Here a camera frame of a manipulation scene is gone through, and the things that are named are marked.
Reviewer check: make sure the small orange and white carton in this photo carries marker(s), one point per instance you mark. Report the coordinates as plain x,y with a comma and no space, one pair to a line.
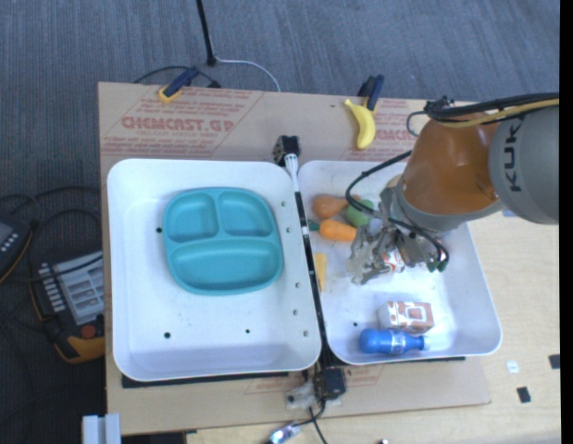
394,262

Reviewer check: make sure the blue plastic bottle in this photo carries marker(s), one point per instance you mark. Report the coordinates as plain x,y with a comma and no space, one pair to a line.
383,341

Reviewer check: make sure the teal divided plate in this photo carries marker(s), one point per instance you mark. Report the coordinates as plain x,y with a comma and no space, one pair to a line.
223,243

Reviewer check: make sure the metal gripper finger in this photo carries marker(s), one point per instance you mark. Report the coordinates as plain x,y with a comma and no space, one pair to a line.
413,253
367,264

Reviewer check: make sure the brown cardboard board, red print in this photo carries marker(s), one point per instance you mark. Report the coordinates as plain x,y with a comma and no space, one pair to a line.
249,118

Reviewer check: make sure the yellow banana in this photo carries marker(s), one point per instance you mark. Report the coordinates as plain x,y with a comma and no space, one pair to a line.
365,127

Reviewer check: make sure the yellow cheese wedge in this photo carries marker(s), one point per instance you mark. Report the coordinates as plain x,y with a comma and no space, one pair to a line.
320,268

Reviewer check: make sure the large white and orange carton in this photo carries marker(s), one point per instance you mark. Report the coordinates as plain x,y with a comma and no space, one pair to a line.
408,317

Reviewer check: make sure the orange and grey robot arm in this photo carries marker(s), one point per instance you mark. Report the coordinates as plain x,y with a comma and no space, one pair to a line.
457,164

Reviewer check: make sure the white plastic tray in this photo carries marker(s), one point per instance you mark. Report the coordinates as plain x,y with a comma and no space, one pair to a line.
434,303
212,336

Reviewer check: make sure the orange pear-shaped toy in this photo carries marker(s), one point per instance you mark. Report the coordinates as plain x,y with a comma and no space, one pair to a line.
327,205

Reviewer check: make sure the thin black and white rod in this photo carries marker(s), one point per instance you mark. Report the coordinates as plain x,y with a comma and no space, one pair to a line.
309,248

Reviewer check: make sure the green round toy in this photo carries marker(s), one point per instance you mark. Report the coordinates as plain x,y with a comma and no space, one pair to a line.
359,215

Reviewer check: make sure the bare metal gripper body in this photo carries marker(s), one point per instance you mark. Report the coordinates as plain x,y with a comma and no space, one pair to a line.
391,229

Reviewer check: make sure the orange carrot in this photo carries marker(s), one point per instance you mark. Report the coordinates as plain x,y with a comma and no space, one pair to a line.
338,230

